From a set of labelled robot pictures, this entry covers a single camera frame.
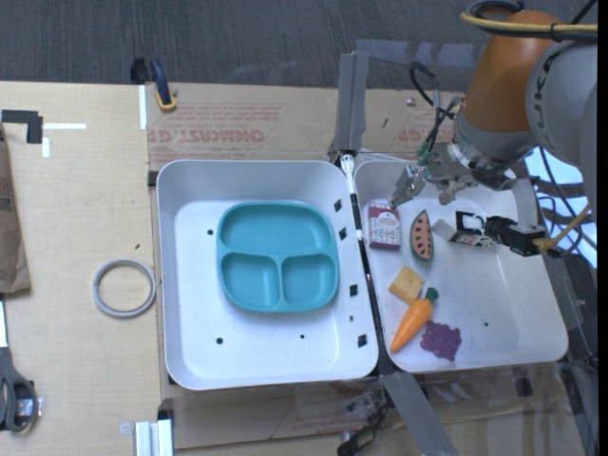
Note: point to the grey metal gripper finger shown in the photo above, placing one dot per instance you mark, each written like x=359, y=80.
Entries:
x=407, y=187
x=451, y=193

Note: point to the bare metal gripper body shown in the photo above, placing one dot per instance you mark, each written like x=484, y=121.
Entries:
x=463, y=166

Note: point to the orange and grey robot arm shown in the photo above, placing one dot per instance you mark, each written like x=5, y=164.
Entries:
x=503, y=83

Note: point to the red patterned carton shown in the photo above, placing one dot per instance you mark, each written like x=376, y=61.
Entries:
x=384, y=226

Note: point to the white and black patterned packet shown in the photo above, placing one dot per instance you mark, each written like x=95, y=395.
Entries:
x=468, y=240

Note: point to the watermelon slice toy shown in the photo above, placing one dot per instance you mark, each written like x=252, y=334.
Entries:
x=423, y=238

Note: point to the yellow cracker toy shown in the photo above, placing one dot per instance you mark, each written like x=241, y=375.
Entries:
x=406, y=284

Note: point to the white plastic tray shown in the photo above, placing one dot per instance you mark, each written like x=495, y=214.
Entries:
x=199, y=349
x=489, y=302

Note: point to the orange carrot toy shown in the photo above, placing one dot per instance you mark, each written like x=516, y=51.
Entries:
x=412, y=323

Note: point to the teal divided plate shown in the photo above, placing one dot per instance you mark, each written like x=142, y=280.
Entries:
x=278, y=233

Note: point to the purple grapes toy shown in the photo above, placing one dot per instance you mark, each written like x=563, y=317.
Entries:
x=441, y=341

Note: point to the brown cardboard board red print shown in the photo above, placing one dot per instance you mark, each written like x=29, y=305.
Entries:
x=237, y=126

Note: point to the brown paper bag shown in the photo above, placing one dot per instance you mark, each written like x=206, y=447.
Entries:
x=9, y=235

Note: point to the black cylinder on white bracket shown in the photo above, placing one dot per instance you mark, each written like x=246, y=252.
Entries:
x=520, y=236

